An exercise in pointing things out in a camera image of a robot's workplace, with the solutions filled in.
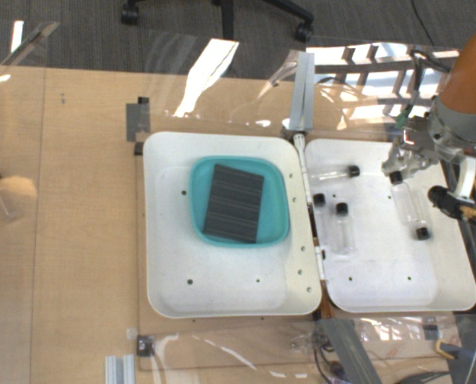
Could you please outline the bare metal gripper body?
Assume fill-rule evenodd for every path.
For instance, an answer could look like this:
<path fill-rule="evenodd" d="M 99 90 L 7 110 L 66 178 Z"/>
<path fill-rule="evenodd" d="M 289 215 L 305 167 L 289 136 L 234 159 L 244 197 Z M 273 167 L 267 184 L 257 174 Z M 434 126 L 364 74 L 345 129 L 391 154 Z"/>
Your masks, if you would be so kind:
<path fill-rule="evenodd" d="M 459 135 L 461 117 L 428 114 L 397 117 L 402 137 L 397 142 L 397 160 L 403 166 L 432 166 L 440 161 L 459 164 L 466 158 L 466 140 Z"/>

